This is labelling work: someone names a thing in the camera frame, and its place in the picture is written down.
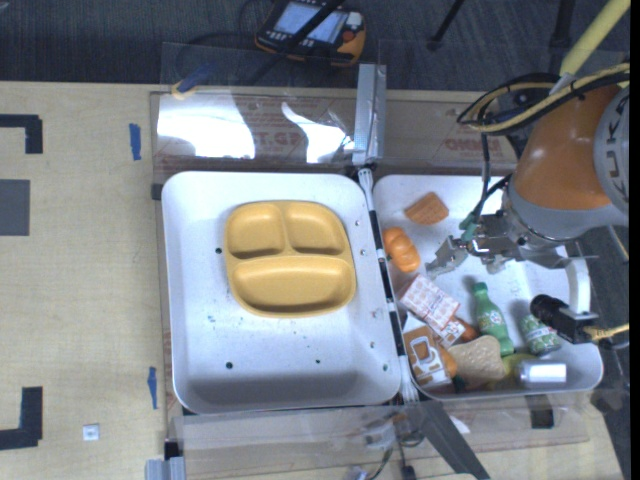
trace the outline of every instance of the small white square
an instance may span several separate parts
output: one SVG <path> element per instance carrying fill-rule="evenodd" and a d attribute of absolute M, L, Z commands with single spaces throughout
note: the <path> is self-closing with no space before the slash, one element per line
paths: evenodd
<path fill-rule="evenodd" d="M 85 441 L 97 441 L 100 439 L 100 425 L 93 423 L 82 427 L 82 438 Z"/>

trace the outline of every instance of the brown sponge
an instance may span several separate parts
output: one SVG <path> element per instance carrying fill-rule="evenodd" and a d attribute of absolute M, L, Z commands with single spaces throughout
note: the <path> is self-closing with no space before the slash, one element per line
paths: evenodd
<path fill-rule="evenodd" d="M 429 192 L 406 208 L 404 214 L 416 224 L 429 226 L 446 219 L 449 216 L 449 208 L 435 192 Z"/>

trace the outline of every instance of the yellow pole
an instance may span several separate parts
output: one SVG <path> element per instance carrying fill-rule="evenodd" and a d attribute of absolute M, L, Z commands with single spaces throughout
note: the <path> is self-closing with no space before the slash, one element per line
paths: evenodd
<path fill-rule="evenodd" d="M 630 6 L 631 0 L 609 0 L 567 53 L 560 74 L 575 75 Z"/>

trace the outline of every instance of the gray square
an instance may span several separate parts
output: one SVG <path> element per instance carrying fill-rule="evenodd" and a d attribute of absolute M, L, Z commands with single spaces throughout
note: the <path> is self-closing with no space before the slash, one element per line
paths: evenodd
<path fill-rule="evenodd" d="M 0 236 L 29 236 L 29 180 L 0 180 Z"/>

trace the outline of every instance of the yellow tray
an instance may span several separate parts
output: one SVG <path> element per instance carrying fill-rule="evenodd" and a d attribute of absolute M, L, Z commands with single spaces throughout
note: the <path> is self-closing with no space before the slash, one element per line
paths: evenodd
<path fill-rule="evenodd" d="M 356 275 L 336 214 L 308 201 L 264 201 L 236 208 L 225 226 L 227 277 L 252 313 L 315 316 L 349 303 Z"/>

